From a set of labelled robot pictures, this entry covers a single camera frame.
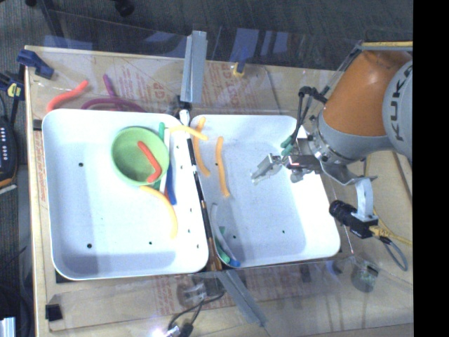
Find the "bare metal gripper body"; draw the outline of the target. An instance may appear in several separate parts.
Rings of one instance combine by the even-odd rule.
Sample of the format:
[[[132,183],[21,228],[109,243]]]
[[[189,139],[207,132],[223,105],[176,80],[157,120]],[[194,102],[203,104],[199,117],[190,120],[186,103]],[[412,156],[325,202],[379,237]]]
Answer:
[[[291,133],[281,143],[284,166],[292,171],[292,181],[307,173],[325,173],[340,184],[351,183],[351,135],[342,132],[314,131],[305,137]]]

